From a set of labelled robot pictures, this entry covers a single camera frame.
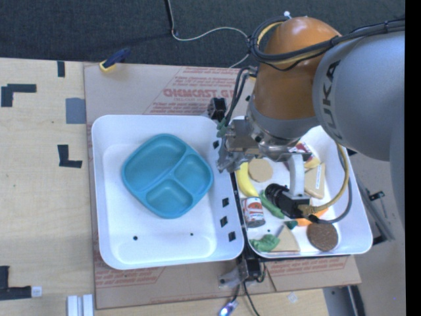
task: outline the round cracker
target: round cracker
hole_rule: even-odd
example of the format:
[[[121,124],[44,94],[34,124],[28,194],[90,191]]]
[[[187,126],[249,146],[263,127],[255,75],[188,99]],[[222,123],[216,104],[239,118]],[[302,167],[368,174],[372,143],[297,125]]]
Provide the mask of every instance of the round cracker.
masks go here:
[[[274,174],[272,166],[266,159],[252,159],[249,162],[249,176],[254,181],[265,182]]]
[[[334,249],[338,242],[337,230],[332,224],[309,224],[307,238],[315,248],[322,251]]]

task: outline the small can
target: small can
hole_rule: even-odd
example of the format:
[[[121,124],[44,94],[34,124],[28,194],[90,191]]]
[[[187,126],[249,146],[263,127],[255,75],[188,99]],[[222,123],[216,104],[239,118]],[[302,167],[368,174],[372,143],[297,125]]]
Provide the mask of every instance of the small can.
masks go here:
[[[247,227],[254,228],[265,224],[262,201],[259,197],[243,200],[243,216]]]

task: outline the white cable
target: white cable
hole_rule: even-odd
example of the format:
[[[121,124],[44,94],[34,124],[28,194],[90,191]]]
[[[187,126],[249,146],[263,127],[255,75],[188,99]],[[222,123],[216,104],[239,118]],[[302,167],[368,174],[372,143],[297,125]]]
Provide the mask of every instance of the white cable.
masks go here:
[[[243,32],[242,30],[240,30],[238,28],[234,28],[234,27],[218,27],[218,28],[214,28],[212,30],[209,30],[206,33],[203,33],[203,34],[201,34],[199,36],[196,36],[194,38],[189,38],[189,39],[180,39],[180,38],[177,38],[177,36],[174,34],[174,30],[171,30],[171,34],[172,34],[172,37],[174,39],[178,40],[178,41],[194,41],[194,40],[198,40],[200,38],[203,38],[204,36],[209,35],[210,33],[213,33],[213,32],[215,32],[217,30],[235,30],[236,32],[239,32],[239,33],[243,34],[243,36],[247,39],[247,34],[245,32]]]
[[[236,64],[232,65],[230,68],[233,68],[233,67],[239,65],[240,63],[244,62],[247,59],[247,57],[249,57],[249,56],[250,56],[250,54],[246,54],[246,56],[244,56],[241,60],[239,60]]]

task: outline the yellow banana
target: yellow banana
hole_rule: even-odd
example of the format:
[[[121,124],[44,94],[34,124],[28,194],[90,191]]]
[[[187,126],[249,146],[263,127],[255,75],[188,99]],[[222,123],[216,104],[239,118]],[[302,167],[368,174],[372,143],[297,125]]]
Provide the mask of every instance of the yellow banana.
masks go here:
[[[235,177],[237,178],[237,184],[241,192],[246,197],[258,197],[259,193],[253,186],[249,178],[249,164],[244,162],[240,165],[239,169],[235,171]]]

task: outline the blue plate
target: blue plate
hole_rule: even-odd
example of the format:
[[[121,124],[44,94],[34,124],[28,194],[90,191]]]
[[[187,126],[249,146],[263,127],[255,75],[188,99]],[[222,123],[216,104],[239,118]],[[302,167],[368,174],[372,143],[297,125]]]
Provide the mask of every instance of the blue plate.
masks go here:
[[[166,219],[186,214],[213,183],[206,161],[171,134],[154,136],[137,148],[124,162],[122,178],[133,196]]]

